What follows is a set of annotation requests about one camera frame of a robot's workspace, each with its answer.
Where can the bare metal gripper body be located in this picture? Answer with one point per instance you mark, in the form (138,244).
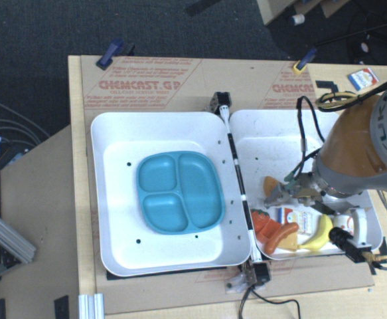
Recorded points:
(307,191)

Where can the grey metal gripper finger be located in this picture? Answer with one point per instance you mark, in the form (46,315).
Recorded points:
(273,199)
(284,190)

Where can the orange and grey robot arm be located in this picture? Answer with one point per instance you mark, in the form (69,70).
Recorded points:
(352,145)

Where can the orange bread slice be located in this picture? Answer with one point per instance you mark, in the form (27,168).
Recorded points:
(269,184)

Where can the orange carrot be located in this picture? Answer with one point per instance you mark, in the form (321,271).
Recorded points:
(263,224)

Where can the white carton with print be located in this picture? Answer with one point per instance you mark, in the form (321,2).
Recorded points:
(299,218)

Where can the orange sausage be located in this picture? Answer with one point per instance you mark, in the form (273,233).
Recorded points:
(279,238)

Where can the yellow banana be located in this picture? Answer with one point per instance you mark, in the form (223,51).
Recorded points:
(324,233)

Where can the white plastic tray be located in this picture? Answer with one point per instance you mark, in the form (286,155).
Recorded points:
(120,184)
(273,145)

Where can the white can with red print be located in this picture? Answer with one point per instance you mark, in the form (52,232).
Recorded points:
(344,223)

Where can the thin black and white rod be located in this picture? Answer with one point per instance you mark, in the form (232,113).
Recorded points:
(236,165)

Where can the blue divided plate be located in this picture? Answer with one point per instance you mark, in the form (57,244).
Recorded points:
(180,191)

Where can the blue white and red packet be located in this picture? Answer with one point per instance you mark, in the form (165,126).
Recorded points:
(363,79)

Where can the brown cardboard board red print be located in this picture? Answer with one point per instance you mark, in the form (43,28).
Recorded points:
(166,81)

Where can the black cylinder on white bracket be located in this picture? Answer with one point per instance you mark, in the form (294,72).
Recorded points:
(352,241)

